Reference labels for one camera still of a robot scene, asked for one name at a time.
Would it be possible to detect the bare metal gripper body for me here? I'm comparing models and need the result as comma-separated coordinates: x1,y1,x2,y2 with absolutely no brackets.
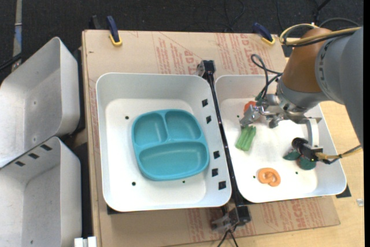
255,93,308,124

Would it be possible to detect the green asparagus bundle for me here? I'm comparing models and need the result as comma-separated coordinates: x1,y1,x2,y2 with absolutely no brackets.
234,125,257,152

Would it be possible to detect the white plastic tray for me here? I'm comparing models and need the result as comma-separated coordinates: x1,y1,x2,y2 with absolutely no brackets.
95,72,233,213
0,136,83,247
214,74,348,204
0,36,81,169

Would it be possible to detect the thin black rod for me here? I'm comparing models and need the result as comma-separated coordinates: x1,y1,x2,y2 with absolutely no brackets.
206,73,247,212

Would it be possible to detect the dark green leafy toy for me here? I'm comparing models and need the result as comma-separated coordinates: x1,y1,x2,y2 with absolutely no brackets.
283,149,317,171

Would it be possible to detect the orange pretzel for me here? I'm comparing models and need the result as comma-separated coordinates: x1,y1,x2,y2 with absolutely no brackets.
257,167,282,188

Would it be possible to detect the blue divided plate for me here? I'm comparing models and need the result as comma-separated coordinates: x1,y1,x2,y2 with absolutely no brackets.
131,109,210,182

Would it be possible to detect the brown cardboard board red print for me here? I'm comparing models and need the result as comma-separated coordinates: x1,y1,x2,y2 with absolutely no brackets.
82,29,342,247

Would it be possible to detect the black cylinder on white bracket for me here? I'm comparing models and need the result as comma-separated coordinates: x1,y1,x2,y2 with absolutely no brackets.
291,116,324,162

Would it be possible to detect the black block with thin wires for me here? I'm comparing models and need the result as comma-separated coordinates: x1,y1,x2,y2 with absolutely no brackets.
197,60,217,78
210,204,252,231

